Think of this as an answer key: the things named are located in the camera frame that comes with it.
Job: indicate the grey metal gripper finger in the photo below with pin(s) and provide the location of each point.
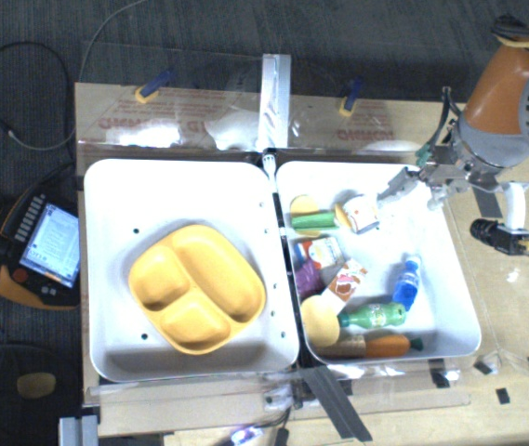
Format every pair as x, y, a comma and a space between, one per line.
401, 181
438, 197

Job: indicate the white plastic tray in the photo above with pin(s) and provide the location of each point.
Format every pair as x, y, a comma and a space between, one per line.
120, 193
436, 258

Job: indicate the green stick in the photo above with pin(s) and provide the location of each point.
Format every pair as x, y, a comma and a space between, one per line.
313, 221

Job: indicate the white and orange carton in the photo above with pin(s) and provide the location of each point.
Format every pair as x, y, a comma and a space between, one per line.
345, 284

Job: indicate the green bottle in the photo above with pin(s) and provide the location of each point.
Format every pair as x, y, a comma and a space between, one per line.
375, 315

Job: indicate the brown cardboard board red print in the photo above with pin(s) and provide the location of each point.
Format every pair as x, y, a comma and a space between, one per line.
189, 114

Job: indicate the pale yellow round bread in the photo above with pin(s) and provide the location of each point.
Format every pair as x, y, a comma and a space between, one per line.
319, 321

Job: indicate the white packet with colour print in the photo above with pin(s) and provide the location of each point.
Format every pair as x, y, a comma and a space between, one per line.
325, 251

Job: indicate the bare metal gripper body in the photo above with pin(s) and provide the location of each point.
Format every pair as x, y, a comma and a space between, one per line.
450, 171

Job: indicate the blue bottle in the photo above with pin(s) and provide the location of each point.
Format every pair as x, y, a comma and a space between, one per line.
406, 284

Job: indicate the white can with yellow lid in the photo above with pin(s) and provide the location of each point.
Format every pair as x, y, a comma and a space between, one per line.
361, 214

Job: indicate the orange carrot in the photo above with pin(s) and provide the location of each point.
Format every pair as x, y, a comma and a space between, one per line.
387, 346

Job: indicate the black cylinder on white bracket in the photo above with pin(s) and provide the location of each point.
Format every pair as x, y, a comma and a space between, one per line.
501, 236

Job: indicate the brown bread piece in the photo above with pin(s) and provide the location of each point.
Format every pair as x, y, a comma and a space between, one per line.
345, 347

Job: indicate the yellow divided plate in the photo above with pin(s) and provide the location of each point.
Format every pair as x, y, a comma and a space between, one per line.
199, 286

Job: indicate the yellow half-round slice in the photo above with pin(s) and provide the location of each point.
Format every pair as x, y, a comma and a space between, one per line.
302, 204

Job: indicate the purple grapes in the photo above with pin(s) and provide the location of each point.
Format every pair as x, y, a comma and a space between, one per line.
309, 277

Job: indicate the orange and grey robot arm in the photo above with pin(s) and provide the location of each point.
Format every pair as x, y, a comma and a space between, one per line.
496, 95

